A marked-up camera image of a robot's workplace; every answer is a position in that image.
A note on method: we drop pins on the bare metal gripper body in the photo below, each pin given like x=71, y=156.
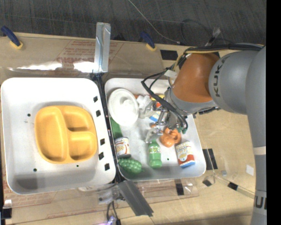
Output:
x=161, y=112

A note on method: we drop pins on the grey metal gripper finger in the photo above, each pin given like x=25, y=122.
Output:
x=151, y=135
x=160, y=129

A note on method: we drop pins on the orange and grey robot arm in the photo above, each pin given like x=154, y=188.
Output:
x=234, y=78

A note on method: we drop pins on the blue and white carton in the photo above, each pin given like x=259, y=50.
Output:
x=155, y=116

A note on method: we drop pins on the orange pretzel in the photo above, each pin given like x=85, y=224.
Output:
x=169, y=138

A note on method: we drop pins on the yellow banana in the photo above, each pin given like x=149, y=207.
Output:
x=161, y=96

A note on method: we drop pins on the clear plastic packet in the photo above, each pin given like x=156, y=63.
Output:
x=144, y=103

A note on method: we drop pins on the green plastic bottle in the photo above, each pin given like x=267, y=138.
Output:
x=155, y=155

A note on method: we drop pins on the white plastic tray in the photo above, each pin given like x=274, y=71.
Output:
x=21, y=116
x=140, y=153

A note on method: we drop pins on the small can with soup label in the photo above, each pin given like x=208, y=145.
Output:
x=122, y=147

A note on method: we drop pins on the red and white soup can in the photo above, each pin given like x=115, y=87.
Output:
x=185, y=155

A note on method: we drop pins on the green cucumber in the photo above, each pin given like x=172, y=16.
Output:
x=116, y=129

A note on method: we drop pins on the green grapes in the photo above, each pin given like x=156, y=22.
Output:
x=130, y=165

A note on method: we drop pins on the white bowl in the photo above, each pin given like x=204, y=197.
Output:
x=121, y=109

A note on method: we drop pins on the yellow divided plate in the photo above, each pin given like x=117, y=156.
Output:
x=53, y=135

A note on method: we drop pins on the brown cardboard board red print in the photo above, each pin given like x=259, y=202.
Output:
x=49, y=53

